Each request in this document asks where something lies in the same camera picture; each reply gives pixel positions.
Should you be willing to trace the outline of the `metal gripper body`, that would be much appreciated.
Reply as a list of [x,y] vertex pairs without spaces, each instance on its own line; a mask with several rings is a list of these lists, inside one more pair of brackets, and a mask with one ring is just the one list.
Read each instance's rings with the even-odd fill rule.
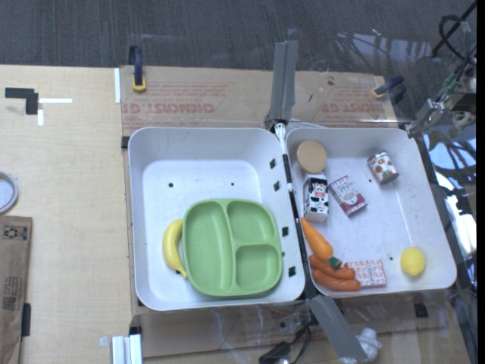
[[448,80],[443,90],[444,107],[450,111],[475,113],[476,88],[476,77],[462,76],[459,80]]

